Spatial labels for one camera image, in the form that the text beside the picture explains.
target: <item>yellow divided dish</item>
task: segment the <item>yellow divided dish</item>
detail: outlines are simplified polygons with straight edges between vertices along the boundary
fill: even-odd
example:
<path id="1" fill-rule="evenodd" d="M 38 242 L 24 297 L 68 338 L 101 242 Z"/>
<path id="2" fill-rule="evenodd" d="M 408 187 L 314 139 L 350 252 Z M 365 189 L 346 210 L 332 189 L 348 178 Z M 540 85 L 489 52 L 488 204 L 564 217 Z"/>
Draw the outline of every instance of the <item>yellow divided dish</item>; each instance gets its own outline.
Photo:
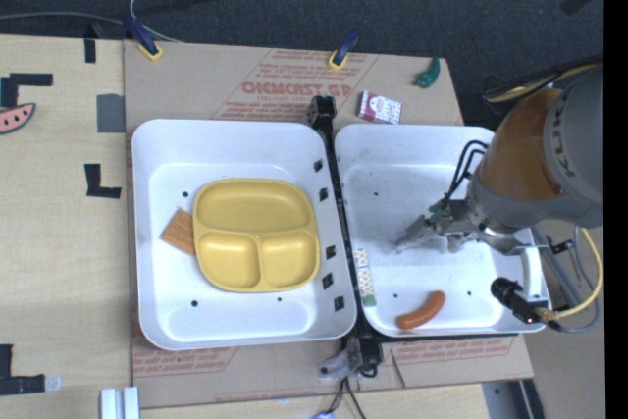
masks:
<path id="1" fill-rule="evenodd" d="M 233 291 L 280 291 L 311 281 L 320 266 L 308 197 L 292 183 L 227 179 L 194 199 L 194 246 L 203 276 Z"/>

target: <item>cardboard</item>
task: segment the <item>cardboard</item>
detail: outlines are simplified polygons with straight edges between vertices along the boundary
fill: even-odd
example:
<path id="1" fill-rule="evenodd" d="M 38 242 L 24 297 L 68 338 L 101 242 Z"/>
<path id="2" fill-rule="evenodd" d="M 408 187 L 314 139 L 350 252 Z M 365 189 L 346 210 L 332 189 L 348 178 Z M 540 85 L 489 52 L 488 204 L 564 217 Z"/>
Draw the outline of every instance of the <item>cardboard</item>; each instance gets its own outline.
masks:
<path id="1" fill-rule="evenodd" d="M 402 124 L 462 125 L 445 60 L 429 88 L 414 84 L 431 58 L 350 54 L 340 72 L 329 54 L 271 48 L 162 43 L 164 55 L 148 60 L 136 42 L 124 45 L 128 144 L 131 282 L 134 269 L 132 166 L 134 130 L 152 119 L 300 121 L 311 98 L 335 97 L 335 128 L 363 123 L 362 92 L 402 104 Z M 137 306 L 131 295 L 131 305 Z M 317 364 L 338 354 L 339 340 L 190 351 L 155 348 L 132 321 L 133 384 L 142 407 L 165 407 L 335 393 L 320 380 Z M 361 391 L 524 379 L 533 375 L 522 337 L 400 341 L 383 344 L 375 378 L 359 378 Z"/>

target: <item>sausage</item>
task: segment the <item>sausage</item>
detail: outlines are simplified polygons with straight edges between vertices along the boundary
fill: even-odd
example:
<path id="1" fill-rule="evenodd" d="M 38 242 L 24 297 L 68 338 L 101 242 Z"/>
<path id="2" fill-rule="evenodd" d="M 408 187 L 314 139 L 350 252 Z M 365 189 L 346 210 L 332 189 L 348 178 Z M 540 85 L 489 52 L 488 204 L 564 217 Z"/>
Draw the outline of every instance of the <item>sausage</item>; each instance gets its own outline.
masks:
<path id="1" fill-rule="evenodd" d="M 396 318 L 396 325 L 402 330 L 410 330 L 427 323 L 434 318 L 445 304 L 445 293 L 440 290 L 433 291 L 427 302 L 416 311 L 403 314 Z"/>

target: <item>watermelon slice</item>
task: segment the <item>watermelon slice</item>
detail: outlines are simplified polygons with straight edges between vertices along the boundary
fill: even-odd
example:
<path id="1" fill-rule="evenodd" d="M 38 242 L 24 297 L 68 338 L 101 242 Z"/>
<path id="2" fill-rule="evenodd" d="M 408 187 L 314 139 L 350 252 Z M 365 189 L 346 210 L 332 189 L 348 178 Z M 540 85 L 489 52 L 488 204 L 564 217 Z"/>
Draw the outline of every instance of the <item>watermelon slice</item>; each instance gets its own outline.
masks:
<path id="1" fill-rule="evenodd" d="M 34 103 L 27 103 L 19 107 L 0 110 L 0 134 L 15 131 L 25 125 L 35 111 Z"/>

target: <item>white object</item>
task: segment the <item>white object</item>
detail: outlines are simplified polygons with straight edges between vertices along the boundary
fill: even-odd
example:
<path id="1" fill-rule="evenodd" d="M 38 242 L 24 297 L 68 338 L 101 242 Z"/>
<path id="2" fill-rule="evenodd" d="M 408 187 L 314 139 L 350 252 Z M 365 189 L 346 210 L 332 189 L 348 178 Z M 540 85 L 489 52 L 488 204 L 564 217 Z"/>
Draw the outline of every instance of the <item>white object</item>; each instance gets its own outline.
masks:
<path id="1" fill-rule="evenodd" d="M 445 237 L 422 247 L 395 251 L 420 214 L 449 187 L 458 157 L 472 139 L 490 142 L 493 132 L 472 127 L 350 125 L 336 136 L 342 194 L 351 245 L 369 256 L 377 305 L 365 307 L 368 322 L 395 338 L 524 333 L 543 326 L 517 320 L 491 294 L 503 276 L 547 296 L 535 248 L 524 257 L 506 257 L 481 242 L 467 242 L 457 253 Z M 464 197 L 466 183 L 454 198 Z M 528 231 L 517 233 L 531 241 Z M 434 290 L 446 295 L 432 320 L 411 331 L 395 324 L 399 315 L 420 308 Z"/>
<path id="2" fill-rule="evenodd" d="M 156 120 L 135 131 L 131 151 L 139 322 L 152 343 L 176 350 L 326 340 L 353 328 L 357 306 L 318 133 L 298 123 Z M 202 276 L 195 256 L 160 239 L 179 208 L 192 213 L 202 186 L 231 178 L 281 180 L 309 197 L 321 245 L 312 282 L 224 291 Z"/>
<path id="3" fill-rule="evenodd" d="M 100 390 L 98 397 L 99 419 L 139 419 L 139 396 L 137 388 L 123 390 L 108 388 Z"/>

